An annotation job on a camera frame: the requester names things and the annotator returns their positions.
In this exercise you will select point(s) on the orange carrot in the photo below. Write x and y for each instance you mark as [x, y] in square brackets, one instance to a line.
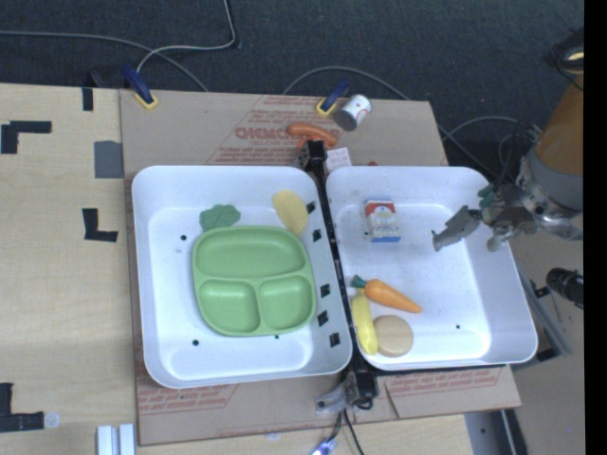
[389, 296]

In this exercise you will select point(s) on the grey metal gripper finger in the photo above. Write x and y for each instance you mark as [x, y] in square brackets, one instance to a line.
[456, 229]
[499, 242]

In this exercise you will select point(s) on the tan round biscuit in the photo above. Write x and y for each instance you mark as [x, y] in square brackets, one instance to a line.
[393, 335]

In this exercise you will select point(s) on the brown cardboard board red print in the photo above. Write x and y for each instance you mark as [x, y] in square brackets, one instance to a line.
[189, 131]

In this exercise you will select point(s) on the green lettuce leaf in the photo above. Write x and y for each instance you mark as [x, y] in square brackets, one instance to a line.
[219, 216]

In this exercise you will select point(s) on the black cylinder on white bracket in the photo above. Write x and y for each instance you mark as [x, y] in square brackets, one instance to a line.
[566, 285]

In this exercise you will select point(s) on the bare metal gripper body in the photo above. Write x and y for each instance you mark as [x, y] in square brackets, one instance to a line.
[514, 216]

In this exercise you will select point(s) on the orange sausage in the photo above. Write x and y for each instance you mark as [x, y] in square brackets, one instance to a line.
[313, 132]

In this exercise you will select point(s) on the white plastic tray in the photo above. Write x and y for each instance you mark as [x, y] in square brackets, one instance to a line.
[455, 282]
[166, 273]

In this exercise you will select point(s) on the yellow banana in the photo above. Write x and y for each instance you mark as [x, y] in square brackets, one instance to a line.
[364, 325]

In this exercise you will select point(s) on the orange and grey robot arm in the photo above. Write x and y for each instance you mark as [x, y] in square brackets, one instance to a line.
[559, 135]

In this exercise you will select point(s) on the white and red can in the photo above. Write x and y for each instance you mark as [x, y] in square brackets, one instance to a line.
[355, 111]

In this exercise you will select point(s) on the thin black and white rod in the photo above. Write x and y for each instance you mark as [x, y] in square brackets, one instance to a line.
[332, 235]

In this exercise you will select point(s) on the green divided plate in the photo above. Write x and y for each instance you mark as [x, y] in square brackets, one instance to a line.
[251, 278]

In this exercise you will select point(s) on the white card with red print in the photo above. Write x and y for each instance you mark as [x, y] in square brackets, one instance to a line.
[338, 158]

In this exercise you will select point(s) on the white red blue carton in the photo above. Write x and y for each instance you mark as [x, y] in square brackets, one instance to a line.
[381, 221]

